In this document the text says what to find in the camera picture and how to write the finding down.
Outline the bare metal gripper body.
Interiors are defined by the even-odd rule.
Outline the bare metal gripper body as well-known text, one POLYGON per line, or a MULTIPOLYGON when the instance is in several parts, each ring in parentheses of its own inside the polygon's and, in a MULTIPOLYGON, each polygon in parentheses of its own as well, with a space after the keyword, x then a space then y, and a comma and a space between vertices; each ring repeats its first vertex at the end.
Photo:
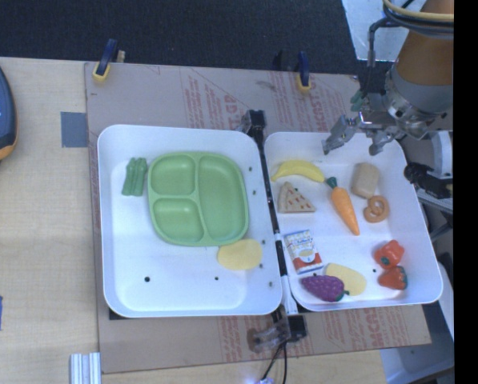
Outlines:
POLYGON ((448 116, 447 111, 438 114, 423 112, 398 94, 390 96, 370 93, 361 103, 360 129, 370 138, 401 139, 404 136, 421 140, 438 130, 448 116))

